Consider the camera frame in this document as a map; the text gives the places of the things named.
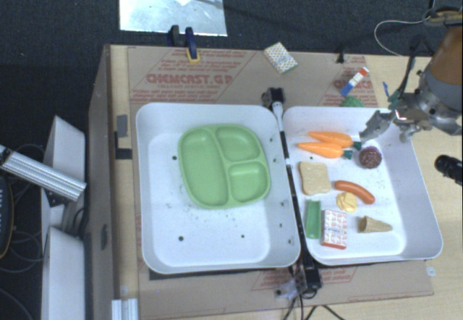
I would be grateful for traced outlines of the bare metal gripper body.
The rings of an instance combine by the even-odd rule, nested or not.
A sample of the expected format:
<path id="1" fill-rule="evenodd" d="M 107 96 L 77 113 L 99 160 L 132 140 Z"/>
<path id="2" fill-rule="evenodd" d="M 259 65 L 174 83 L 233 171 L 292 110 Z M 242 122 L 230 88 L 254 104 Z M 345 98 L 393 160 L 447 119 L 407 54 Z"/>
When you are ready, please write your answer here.
<path id="1" fill-rule="evenodd" d="M 393 123 L 397 126 L 415 123 L 420 131 L 437 129 L 450 136 L 462 135 L 462 126 L 457 122 L 460 114 L 442 104 L 433 94 L 405 93 L 393 112 Z"/>

